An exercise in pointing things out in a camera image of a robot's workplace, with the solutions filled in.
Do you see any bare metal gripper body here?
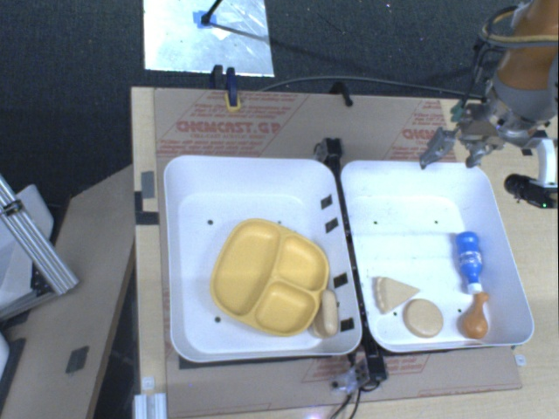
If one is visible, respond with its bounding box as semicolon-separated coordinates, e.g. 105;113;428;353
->
453;102;541;147

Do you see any white plastic tray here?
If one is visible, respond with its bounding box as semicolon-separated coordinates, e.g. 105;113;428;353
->
162;155;363;363
340;160;535;354

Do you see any blue and white bottle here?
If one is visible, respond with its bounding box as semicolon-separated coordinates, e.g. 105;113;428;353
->
455;230;483;295

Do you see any thin black rod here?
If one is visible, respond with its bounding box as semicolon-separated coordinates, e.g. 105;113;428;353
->
328;155;382;368

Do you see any tan pizza slice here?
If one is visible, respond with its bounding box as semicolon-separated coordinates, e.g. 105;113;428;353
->
371;276;421;315

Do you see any brown cardboard board red print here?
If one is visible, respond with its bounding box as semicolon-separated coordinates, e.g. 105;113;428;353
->
153;86;524;419

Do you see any orange chicken drumstick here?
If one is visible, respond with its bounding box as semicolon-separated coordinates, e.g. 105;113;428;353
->
457;292;490;340

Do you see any tan round biscuit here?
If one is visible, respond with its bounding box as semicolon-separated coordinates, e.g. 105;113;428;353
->
402;298;445;339

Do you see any tan bread roll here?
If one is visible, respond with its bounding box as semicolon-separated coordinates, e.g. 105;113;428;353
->
313;289;340;339

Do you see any yellow divided plate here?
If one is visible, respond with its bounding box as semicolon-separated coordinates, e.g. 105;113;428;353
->
210;218;330;337

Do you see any black cylinder on white bracket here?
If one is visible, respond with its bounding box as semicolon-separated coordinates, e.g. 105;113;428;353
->
503;129;559;210

